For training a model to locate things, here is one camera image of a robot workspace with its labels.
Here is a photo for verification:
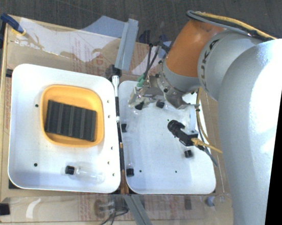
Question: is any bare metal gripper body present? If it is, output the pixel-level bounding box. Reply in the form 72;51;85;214
139;73;187;106

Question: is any thin black and white rod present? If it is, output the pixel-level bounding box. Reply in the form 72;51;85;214
97;74;145;196

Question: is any white plastic tray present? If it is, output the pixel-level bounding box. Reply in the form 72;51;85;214
0;61;135;202
104;78;229;205

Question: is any black ribbed block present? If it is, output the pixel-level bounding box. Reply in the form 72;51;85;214
43;99;100;143

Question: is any brown cardboard board red print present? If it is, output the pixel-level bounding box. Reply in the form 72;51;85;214
0;17;251;225

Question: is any orange rounded bowl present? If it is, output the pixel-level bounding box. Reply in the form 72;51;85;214
34;81;111;152

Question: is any black cylinder on white bracket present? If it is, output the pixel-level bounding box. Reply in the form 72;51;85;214
164;103;203;149

